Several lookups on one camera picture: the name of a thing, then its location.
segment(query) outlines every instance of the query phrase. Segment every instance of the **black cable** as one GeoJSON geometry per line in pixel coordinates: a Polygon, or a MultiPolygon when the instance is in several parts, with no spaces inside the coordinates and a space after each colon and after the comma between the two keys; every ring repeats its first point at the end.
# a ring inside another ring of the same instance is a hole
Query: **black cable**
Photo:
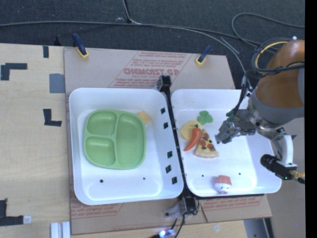
{"type": "Polygon", "coordinates": [[[299,183],[305,184],[305,179],[304,179],[304,178],[299,177],[299,178],[297,179],[297,181],[298,181],[299,183]]]}
{"type": "Polygon", "coordinates": [[[258,47],[256,47],[251,57],[251,68],[258,73],[264,73],[264,74],[277,74],[282,71],[304,68],[304,63],[305,63],[304,61],[301,61],[299,62],[299,64],[297,63],[295,65],[292,65],[294,63],[291,63],[287,65],[286,67],[281,66],[277,68],[259,68],[258,60],[263,52],[265,52],[270,47],[280,45],[280,44],[286,44],[290,41],[292,41],[292,39],[285,38],[285,37],[272,38],[262,43],[258,47]]]}
{"type": "Polygon", "coordinates": [[[227,35],[227,34],[224,34],[224,33],[215,32],[215,31],[211,31],[211,30],[207,30],[207,29],[199,29],[199,28],[191,28],[191,27],[183,27],[183,26],[173,26],[173,25],[141,24],[141,23],[138,23],[138,22],[135,22],[135,21],[132,21],[132,22],[134,24],[130,24],[130,23],[109,23],[109,22],[89,22],[89,21],[64,21],[64,20],[62,20],[62,21],[34,21],[34,22],[28,21],[28,22],[17,22],[17,23],[0,24],[0,27],[35,25],[35,24],[93,24],[93,25],[108,25],[108,26],[160,27],[160,28],[171,28],[171,29],[178,29],[178,30],[186,30],[186,31],[191,31],[191,32],[195,32],[195,33],[206,35],[206,36],[218,41],[223,46],[227,47],[230,51],[233,52],[233,54],[238,59],[240,65],[242,67],[242,70],[245,71],[241,60],[239,59],[239,57],[237,56],[235,51],[229,45],[227,45],[226,43],[218,40],[217,38],[215,38],[215,37],[213,37],[211,35],[206,34],[205,32],[217,33],[217,34],[229,36],[231,38],[237,38],[235,36],[227,35]]]}
{"type": "Polygon", "coordinates": [[[199,200],[197,200],[197,210],[193,213],[193,215],[197,215],[198,214],[199,208],[200,208],[200,203],[199,203],[199,200]]]}
{"type": "Polygon", "coordinates": [[[264,224],[269,238],[274,238],[271,218],[264,218],[264,224]]]}
{"type": "Polygon", "coordinates": [[[234,32],[234,34],[243,42],[245,42],[246,44],[249,44],[251,46],[254,46],[250,41],[242,38],[236,31],[235,27],[234,27],[234,22],[235,20],[240,17],[240,16],[244,16],[244,15],[249,15],[249,16],[254,16],[254,17],[259,17],[259,18],[262,18],[262,19],[265,19],[265,20],[269,20],[269,21],[272,21],[272,22],[275,22],[275,23],[278,23],[278,24],[282,24],[282,25],[286,25],[286,26],[290,26],[290,27],[295,27],[295,28],[301,28],[301,29],[304,29],[305,27],[304,26],[300,26],[300,25],[293,25],[293,24],[288,24],[288,23],[285,23],[285,22],[282,22],[282,21],[278,21],[278,20],[275,20],[275,19],[272,19],[272,18],[268,18],[268,17],[265,17],[265,16],[261,16],[261,15],[258,15],[258,14],[255,14],[255,13],[249,13],[249,12],[243,12],[243,13],[240,13],[240,14],[237,14],[235,15],[232,20],[231,20],[231,28],[232,28],[232,31],[234,32]]]}
{"type": "Polygon", "coordinates": [[[134,20],[132,20],[131,17],[130,17],[127,0],[122,0],[122,1],[123,1],[125,13],[127,14],[127,17],[128,17],[128,21],[127,21],[127,22],[128,22],[128,23],[136,23],[136,22],[135,22],[134,20]]]}
{"type": "Polygon", "coordinates": [[[197,27],[190,27],[190,26],[178,26],[178,25],[161,25],[161,24],[143,24],[143,23],[137,23],[136,21],[129,18],[129,20],[135,22],[136,24],[130,24],[130,23],[115,23],[115,22],[98,22],[98,21],[77,21],[77,20],[47,20],[47,21],[25,21],[25,22],[15,22],[15,23],[6,23],[6,24],[0,24],[1,27],[12,27],[12,26],[24,26],[24,25],[40,25],[40,24],[87,24],[87,25],[108,25],[108,26],[143,26],[143,27],[161,27],[161,28],[172,28],[172,29],[183,29],[183,30],[193,30],[197,32],[204,32],[204,33],[212,33],[212,34],[218,34],[222,36],[227,36],[233,39],[241,40],[248,45],[251,45],[253,47],[256,47],[256,45],[260,45],[261,43],[255,42],[252,40],[244,39],[240,35],[234,36],[231,34],[226,34],[218,31],[213,31],[209,29],[204,28],[197,28],[197,27]]]}
{"type": "Polygon", "coordinates": [[[177,233],[176,233],[176,235],[175,235],[175,237],[174,237],[174,238],[176,238],[176,237],[178,236],[178,234],[179,234],[180,230],[182,229],[182,227],[183,227],[184,223],[185,223],[185,214],[183,214],[183,220],[182,220],[182,223],[180,224],[179,229],[178,229],[178,231],[177,231],[177,233]]]}
{"type": "Polygon", "coordinates": [[[229,117],[228,119],[230,119],[231,116],[236,115],[236,113],[238,112],[240,105],[241,105],[244,97],[246,96],[246,93],[248,90],[247,79],[249,77],[255,77],[256,79],[259,79],[263,76],[256,74],[253,70],[247,70],[244,73],[244,76],[242,78],[242,83],[241,83],[241,93],[240,93],[239,101],[238,101],[237,105],[226,114],[226,116],[229,117]]]}
{"type": "Polygon", "coordinates": [[[171,226],[171,229],[173,229],[175,227],[177,220],[178,220],[178,218],[176,218],[176,220],[174,221],[173,225],[171,226]]]}

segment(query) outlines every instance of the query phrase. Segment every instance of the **toy pizza slice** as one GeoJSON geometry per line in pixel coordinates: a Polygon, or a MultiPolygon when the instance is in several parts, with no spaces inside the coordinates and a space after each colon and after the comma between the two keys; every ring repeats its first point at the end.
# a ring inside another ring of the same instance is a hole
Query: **toy pizza slice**
{"type": "Polygon", "coordinates": [[[219,156],[219,153],[216,151],[214,144],[205,129],[202,131],[195,155],[203,158],[214,158],[219,156]]]}

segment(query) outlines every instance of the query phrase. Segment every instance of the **white plastic part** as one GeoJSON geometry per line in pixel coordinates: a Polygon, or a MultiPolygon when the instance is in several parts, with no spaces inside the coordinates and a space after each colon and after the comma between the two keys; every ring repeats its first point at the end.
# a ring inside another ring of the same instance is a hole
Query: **white plastic part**
{"type": "Polygon", "coordinates": [[[50,226],[50,238],[70,238],[70,222],[63,223],[51,223],[50,226]]]}
{"type": "Polygon", "coordinates": [[[74,191],[87,205],[176,198],[184,183],[165,96],[154,89],[79,88],[69,97],[74,191]],[[135,169],[115,170],[91,164],[84,153],[87,116],[95,110],[144,111],[147,151],[135,169]]]}
{"type": "MultiPolygon", "coordinates": [[[[216,143],[215,135],[227,118],[226,113],[236,106],[240,93],[240,90],[231,89],[180,89],[171,96],[186,182],[190,191],[197,196],[274,193],[281,187],[281,179],[260,163],[264,154],[274,155],[267,138],[256,133],[253,136],[235,137],[227,144],[216,143]],[[197,119],[200,111],[207,111],[213,117],[213,122],[204,124],[203,128],[219,152],[218,157],[195,156],[195,148],[183,151],[188,141],[182,137],[179,129],[187,121],[197,119]],[[231,179],[232,187],[227,194],[216,190],[215,181],[219,175],[231,179]]],[[[245,109],[247,104],[246,98],[240,108],[245,109]]]]}
{"type": "Polygon", "coordinates": [[[280,140],[278,140],[282,150],[282,159],[278,161],[285,167],[296,167],[297,165],[293,163],[293,139],[291,135],[284,135],[280,140]]]}
{"type": "Polygon", "coordinates": [[[23,224],[30,224],[32,222],[31,215],[24,215],[23,216],[23,224]]]}
{"type": "Polygon", "coordinates": [[[214,225],[212,226],[212,228],[213,228],[213,230],[214,230],[215,232],[219,232],[219,231],[220,231],[220,226],[219,226],[218,224],[214,224],[214,225]]]}

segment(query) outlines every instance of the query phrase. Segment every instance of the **green divided plate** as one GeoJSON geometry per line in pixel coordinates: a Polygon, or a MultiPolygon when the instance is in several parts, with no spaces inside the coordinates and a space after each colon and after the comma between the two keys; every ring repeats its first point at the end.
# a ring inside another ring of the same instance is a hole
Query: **green divided plate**
{"type": "Polygon", "coordinates": [[[96,166],[134,169],[145,158],[144,123],[130,112],[96,110],[86,120],[84,151],[87,159],[96,166]]]}

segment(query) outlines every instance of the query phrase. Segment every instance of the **metal bracket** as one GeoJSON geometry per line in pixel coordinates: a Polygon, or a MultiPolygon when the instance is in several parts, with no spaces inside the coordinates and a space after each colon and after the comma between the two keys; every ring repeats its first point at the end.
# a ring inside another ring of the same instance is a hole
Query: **metal bracket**
{"type": "Polygon", "coordinates": [[[164,211],[164,219],[177,219],[179,216],[183,215],[186,210],[186,202],[185,198],[183,197],[173,207],[164,211]]]}

